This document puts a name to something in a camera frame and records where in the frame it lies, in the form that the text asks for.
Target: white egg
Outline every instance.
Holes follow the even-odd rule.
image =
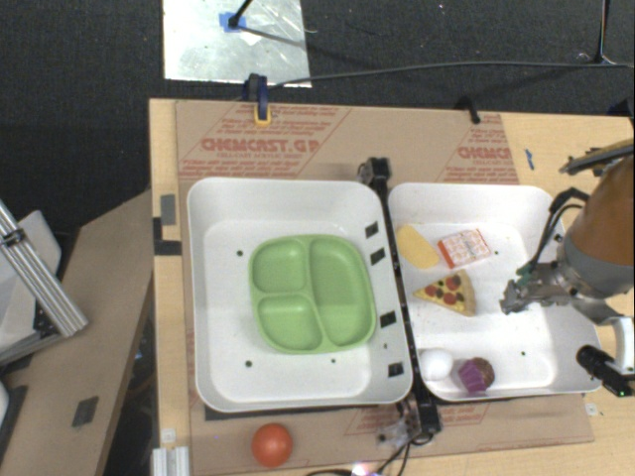
[[[444,349],[425,349],[419,356],[421,376],[424,381],[440,381],[452,370],[454,359]]]

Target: green divided plate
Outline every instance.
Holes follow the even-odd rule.
[[[249,260],[258,329],[295,354],[350,349],[375,330],[370,279],[357,249],[330,235],[288,236],[260,245]]]

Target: pizza slice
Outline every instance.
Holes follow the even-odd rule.
[[[463,315],[476,315],[474,288],[465,270],[435,281],[415,291],[414,295]]]

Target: orange ball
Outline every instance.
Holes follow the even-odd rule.
[[[278,467],[291,456],[294,442],[289,431],[279,423],[262,425],[251,439],[251,452],[265,467]]]

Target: cardboard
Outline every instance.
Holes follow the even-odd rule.
[[[466,113],[457,111],[274,104],[272,125],[261,128],[253,123],[253,107],[245,103],[153,101],[153,113],[153,213],[162,218],[160,199],[174,198],[178,220],[164,227],[164,232],[183,244],[183,277],[179,279],[183,280],[184,300],[169,307],[172,318],[183,316],[183,324],[162,329],[165,347],[179,348],[188,359],[185,367],[159,368],[160,394],[173,401],[161,404],[160,398],[163,417],[169,421],[162,421],[160,415],[160,426],[175,434],[162,445],[189,445],[192,473],[197,476],[263,470],[253,459],[249,443],[253,432],[269,421],[282,422],[295,442],[291,459],[280,470],[386,459],[391,449],[378,445],[377,431],[396,416],[394,406],[386,406],[206,419],[209,414],[205,414],[195,391],[191,364],[185,199],[194,181],[206,176],[355,179],[358,166],[367,158],[388,157],[393,170],[391,185],[402,181],[522,182],[554,194],[572,183],[557,173],[560,160],[555,161],[552,155],[558,146],[550,134],[553,119],[544,116],[483,113],[482,123],[475,126]],[[573,125],[576,131],[576,140],[563,153],[562,162],[568,155],[583,153],[586,146],[603,146],[629,132],[624,121],[607,124],[606,119],[577,118],[563,117],[555,124],[556,128]],[[508,140],[508,122],[514,128],[513,142]],[[617,132],[611,134],[607,127]],[[538,139],[534,140],[533,132]],[[594,184],[592,178],[581,183],[585,182]],[[155,262],[163,266],[170,260],[175,267],[177,259],[158,256]],[[162,287],[163,279],[169,281],[169,292]],[[177,285],[174,277],[157,274],[158,300],[164,294],[172,295]],[[628,310],[628,302],[620,304]],[[159,352],[163,351],[159,342]],[[172,381],[184,372],[190,374],[187,390],[182,381]],[[584,400],[575,395],[443,406],[441,413],[443,432],[426,448],[414,449],[411,457],[500,452],[593,440]]]
[[[26,386],[1,474],[103,473],[149,309],[150,193],[84,226],[63,287],[89,320],[3,378]]]

